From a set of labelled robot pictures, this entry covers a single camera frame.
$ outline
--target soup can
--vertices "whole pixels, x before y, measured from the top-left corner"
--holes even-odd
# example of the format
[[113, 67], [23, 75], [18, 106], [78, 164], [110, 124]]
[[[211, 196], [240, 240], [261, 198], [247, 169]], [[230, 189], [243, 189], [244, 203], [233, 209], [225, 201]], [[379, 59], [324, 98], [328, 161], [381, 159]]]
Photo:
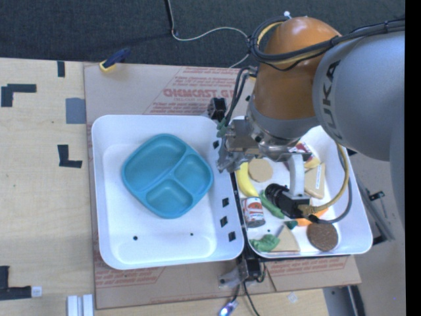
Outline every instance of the soup can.
[[245, 225], [249, 228], [265, 224], [262, 201], [259, 197], [248, 197], [243, 200], [243, 216]]

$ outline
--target green vegetable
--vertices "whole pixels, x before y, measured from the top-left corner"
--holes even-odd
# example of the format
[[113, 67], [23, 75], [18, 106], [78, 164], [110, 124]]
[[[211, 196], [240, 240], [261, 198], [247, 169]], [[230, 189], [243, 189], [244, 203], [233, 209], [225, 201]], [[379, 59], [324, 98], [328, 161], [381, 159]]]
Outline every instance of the green vegetable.
[[279, 219], [284, 218], [284, 214], [282, 213], [281, 209], [278, 206], [275, 206], [271, 203], [268, 198], [266, 198], [264, 191], [261, 191], [259, 194], [260, 201], [262, 202], [262, 206], [266, 208], [274, 217]]
[[290, 221], [286, 221], [285, 224], [287, 225], [289, 229], [294, 229], [294, 227], [298, 225], [298, 221], [290, 220]]
[[251, 245], [257, 251], [271, 251], [279, 244], [279, 241], [280, 240], [272, 234], [265, 234], [260, 240], [250, 239]]

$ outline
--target brown cookie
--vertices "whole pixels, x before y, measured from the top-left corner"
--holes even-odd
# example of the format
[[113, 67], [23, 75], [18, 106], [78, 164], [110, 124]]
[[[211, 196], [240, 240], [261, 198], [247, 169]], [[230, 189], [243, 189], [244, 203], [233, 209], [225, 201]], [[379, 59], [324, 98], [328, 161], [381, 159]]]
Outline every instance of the brown cookie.
[[272, 166], [266, 159], [254, 158], [249, 162], [249, 176], [254, 181], [265, 182], [274, 174]]
[[309, 224], [307, 238], [314, 247], [322, 251], [334, 249], [338, 241], [337, 230], [332, 224]]

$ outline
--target blue divided plate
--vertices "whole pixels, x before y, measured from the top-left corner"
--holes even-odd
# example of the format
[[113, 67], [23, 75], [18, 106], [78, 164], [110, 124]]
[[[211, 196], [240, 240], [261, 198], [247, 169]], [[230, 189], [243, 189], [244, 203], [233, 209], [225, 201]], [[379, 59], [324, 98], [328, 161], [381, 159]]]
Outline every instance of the blue divided plate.
[[171, 134], [154, 136], [137, 148], [124, 162], [122, 178], [133, 196], [166, 219], [186, 214], [213, 183], [206, 161]]

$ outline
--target banana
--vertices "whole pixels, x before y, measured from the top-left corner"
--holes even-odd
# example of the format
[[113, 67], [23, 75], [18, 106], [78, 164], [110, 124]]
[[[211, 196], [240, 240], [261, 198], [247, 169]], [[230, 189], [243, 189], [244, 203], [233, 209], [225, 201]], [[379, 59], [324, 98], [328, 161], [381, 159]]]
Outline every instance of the banana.
[[249, 178], [249, 164], [244, 162], [240, 165], [239, 169], [235, 171], [235, 177], [237, 178], [237, 184], [241, 192], [246, 197], [258, 197], [259, 193], [253, 186]]

